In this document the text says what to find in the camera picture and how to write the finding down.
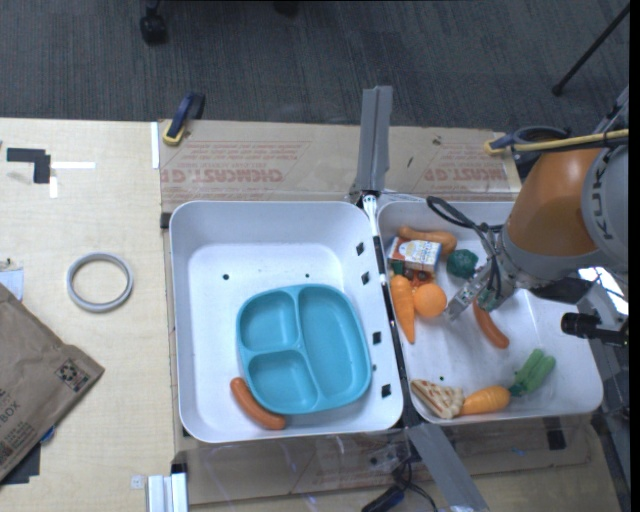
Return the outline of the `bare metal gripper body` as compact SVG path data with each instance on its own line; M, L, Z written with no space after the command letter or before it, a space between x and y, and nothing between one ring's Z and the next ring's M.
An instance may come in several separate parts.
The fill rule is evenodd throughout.
M471 296L484 311L500 308L517 291L519 268L510 261L489 259L468 280Z

